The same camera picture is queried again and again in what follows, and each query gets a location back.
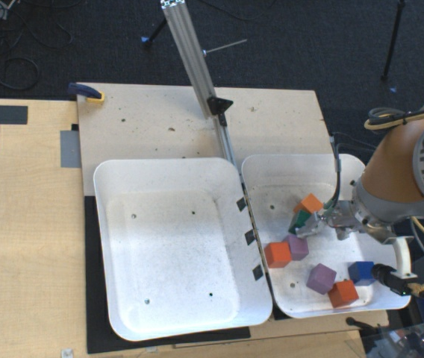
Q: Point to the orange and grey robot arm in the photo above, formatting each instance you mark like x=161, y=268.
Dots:
x=391, y=166

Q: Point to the black cylinder on white bracket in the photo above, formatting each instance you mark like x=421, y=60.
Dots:
x=401, y=254

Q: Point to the white plastic tray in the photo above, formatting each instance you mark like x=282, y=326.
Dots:
x=174, y=252
x=271, y=185

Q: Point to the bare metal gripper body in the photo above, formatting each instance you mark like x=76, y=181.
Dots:
x=350, y=220

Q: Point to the pale wood board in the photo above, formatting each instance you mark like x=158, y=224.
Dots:
x=159, y=125

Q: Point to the purple cube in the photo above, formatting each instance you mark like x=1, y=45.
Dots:
x=297, y=247
x=321, y=278

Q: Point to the blue cube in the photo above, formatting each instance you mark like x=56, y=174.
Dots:
x=360, y=272

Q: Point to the green cube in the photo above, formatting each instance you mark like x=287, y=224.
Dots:
x=299, y=220

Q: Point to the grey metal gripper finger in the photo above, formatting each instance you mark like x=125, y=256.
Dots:
x=315, y=216
x=305, y=230

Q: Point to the orange cube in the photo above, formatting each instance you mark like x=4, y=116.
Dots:
x=310, y=203
x=342, y=294
x=277, y=254

